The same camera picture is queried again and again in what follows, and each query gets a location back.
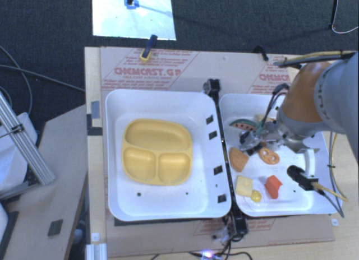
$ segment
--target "yellow plate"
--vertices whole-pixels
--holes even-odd
[[[121,155],[123,170],[137,182],[181,184],[192,169],[191,135],[177,123],[137,119],[125,128]]]

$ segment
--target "dark gray floor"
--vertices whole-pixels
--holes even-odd
[[[0,45],[19,65],[84,87],[84,47],[143,47],[139,39],[92,36],[92,0],[1,0]],[[250,52],[261,44],[268,53],[305,54],[358,50],[358,30],[336,35],[328,29],[333,0],[172,0],[177,41],[158,48]],[[358,0],[340,0],[337,29],[358,24]],[[0,64],[12,63],[0,54]],[[84,94],[29,77],[31,119],[43,123],[83,104]],[[17,113],[27,110],[29,93],[17,72],[0,69],[0,86]]]

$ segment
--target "blue tape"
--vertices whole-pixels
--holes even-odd
[[[138,0],[134,0],[132,2],[132,5],[128,5],[127,0],[124,0],[124,2],[125,2],[126,8],[129,9],[129,10],[134,10],[134,9],[140,7],[140,2]]]

